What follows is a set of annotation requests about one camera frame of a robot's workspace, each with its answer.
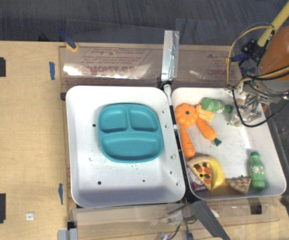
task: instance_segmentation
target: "yellow handle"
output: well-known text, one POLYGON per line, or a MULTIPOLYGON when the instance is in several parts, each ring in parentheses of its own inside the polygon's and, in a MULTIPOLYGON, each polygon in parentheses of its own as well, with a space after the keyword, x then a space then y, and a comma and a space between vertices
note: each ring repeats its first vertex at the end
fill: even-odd
MULTIPOLYGON (((286 19, 289 17, 289 1, 285 4, 285 6, 281 9, 279 14, 275 17, 275 19, 272 21, 272 25, 278 30, 281 25, 286 21, 286 19)), ((257 44, 260 47, 264 47, 266 44, 266 41, 268 37, 271 34, 271 29, 267 29, 262 36, 258 39, 257 44)))

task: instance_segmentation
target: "gray floor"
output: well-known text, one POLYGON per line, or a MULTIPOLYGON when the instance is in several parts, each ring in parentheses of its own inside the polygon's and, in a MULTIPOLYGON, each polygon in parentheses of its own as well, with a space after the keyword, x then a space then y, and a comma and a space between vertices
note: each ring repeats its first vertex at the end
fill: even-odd
MULTIPOLYGON (((65 29, 76 42, 162 43, 167 29, 180 31, 181 44, 231 45, 248 26, 270 23, 287 1, 0 0, 0 40, 37 41, 44 33, 59 41, 57 31, 65 29)), ((289 106, 273 122, 289 167, 289 106)))

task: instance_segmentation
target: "teal plate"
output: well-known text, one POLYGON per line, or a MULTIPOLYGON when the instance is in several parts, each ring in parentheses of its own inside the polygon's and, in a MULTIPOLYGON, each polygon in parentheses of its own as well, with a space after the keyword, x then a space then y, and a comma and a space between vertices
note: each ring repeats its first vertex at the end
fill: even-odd
POLYGON ((157 158, 164 139, 156 113, 134 103, 106 106, 97 123, 102 153, 118 163, 143 163, 157 158))

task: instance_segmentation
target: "green bottle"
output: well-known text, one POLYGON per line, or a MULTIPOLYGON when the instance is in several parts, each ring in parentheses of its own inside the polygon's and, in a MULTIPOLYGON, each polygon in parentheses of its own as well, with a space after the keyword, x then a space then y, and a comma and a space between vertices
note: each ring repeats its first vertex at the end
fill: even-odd
POLYGON ((250 154, 251 164, 249 167, 249 174, 251 177, 251 188, 254 190, 263 190, 266 187, 264 180, 264 166, 260 161, 258 152, 250 154))
POLYGON ((231 113, 233 107, 225 105, 221 100, 204 98, 201 106, 206 111, 212 111, 214 113, 231 113))

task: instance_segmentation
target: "toy cake slice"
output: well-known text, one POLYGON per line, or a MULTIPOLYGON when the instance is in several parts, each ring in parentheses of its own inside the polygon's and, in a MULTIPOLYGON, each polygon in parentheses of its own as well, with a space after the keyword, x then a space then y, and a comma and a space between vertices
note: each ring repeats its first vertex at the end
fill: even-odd
POLYGON ((247 195, 251 184, 251 178, 232 178, 226 181, 230 187, 241 194, 247 195))

